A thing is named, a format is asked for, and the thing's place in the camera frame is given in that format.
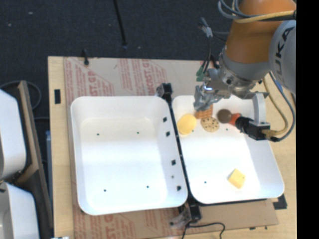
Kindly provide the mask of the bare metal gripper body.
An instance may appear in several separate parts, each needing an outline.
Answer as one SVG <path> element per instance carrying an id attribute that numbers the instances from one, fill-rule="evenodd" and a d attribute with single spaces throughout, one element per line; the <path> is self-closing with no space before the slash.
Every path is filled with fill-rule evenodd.
<path id="1" fill-rule="evenodd" d="M 226 99 L 231 95 L 250 99 L 256 83 L 257 80 L 242 79 L 227 69 L 211 68 L 204 74 L 202 91 L 214 99 Z"/>

